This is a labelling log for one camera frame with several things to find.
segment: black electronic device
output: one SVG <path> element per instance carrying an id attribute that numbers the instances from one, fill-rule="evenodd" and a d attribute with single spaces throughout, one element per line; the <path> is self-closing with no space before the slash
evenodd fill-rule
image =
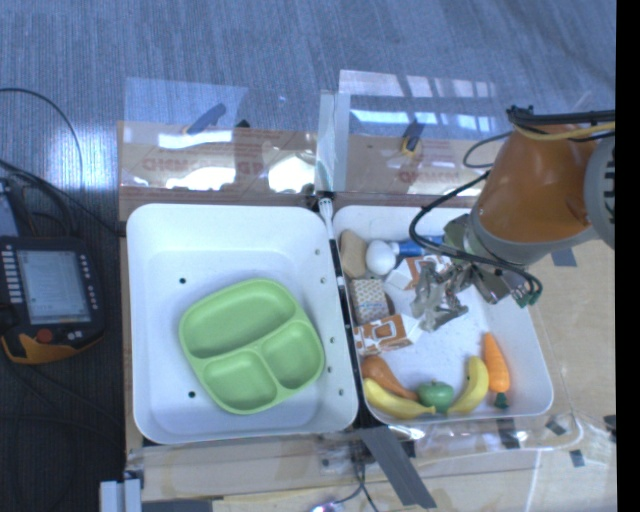
<path id="1" fill-rule="evenodd" d="M 0 253 L 0 335 L 12 361 L 58 361 L 101 339 L 100 283 L 82 240 L 0 236 Z"/>

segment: green toy fruit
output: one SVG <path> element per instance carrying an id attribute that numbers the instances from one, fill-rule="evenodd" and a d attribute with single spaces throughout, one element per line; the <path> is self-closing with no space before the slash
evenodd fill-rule
<path id="1" fill-rule="evenodd" d="M 446 382 L 432 380 L 420 384 L 416 390 L 418 399 L 425 407 L 435 406 L 436 412 L 445 413 L 453 402 L 454 389 Z"/>

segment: yellow banana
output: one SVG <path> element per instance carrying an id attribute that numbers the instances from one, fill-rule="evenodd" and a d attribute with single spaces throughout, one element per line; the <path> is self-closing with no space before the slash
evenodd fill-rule
<path id="1" fill-rule="evenodd" d="M 449 412 L 469 413 L 484 399 L 489 391 L 489 371 L 478 356 L 471 356 L 467 363 L 467 384 L 462 394 L 449 407 Z"/>
<path id="2" fill-rule="evenodd" d="M 395 418 L 411 420 L 422 414 L 435 414 L 435 407 L 425 407 L 418 402 L 402 398 L 384 389 L 371 378 L 363 380 L 364 396 L 375 408 Z"/>

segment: orange carrot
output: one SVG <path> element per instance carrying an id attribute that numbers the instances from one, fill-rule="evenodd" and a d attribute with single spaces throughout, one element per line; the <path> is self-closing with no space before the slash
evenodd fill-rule
<path id="1" fill-rule="evenodd" d="M 484 363 L 489 371 L 489 389 L 497 393 L 494 405 L 501 409 L 509 407 L 505 394 L 511 387 L 509 368 L 498 342 L 490 332 L 484 334 Z"/>

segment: white tray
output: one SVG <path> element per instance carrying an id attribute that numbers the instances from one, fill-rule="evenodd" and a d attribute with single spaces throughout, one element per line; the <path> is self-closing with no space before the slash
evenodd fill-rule
<path id="1" fill-rule="evenodd" d="M 295 207 L 151 204 L 127 223 L 133 414 L 161 444 L 347 428 L 358 409 L 327 232 Z M 195 301 L 239 281 L 286 286 L 315 325 L 325 369 L 309 387 L 248 416 L 219 407 L 201 387 L 178 339 Z"/>
<path id="2" fill-rule="evenodd" d="M 366 241 L 407 240 L 408 228 L 418 213 L 416 208 L 348 206 L 334 217 L 336 238 L 350 229 Z M 422 235 L 442 235 L 445 224 L 467 210 L 438 208 L 428 213 L 417 225 Z M 400 291 L 385 285 L 397 313 L 411 316 L 413 291 Z M 456 395 L 466 381 L 465 361 L 471 355 L 482 354 L 482 333 L 491 331 L 502 348 L 511 373 L 508 392 L 510 406 L 498 409 L 491 404 L 492 394 L 470 414 L 420 416 L 412 421 L 399 421 L 374 408 L 372 414 L 383 423 L 419 425 L 431 422 L 451 422 L 470 419 L 534 416 L 543 414 L 553 402 L 553 386 L 542 355 L 531 316 L 527 308 L 520 308 L 511 297 L 496 305 L 487 304 L 479 292 L 470 287 L 459 294 L 469 312 L 451 320 L 434 332 L 424 332 L 417 343 L 382 355 L 398 380 L 415 389 L 431 379 L 451 384 Z"/>

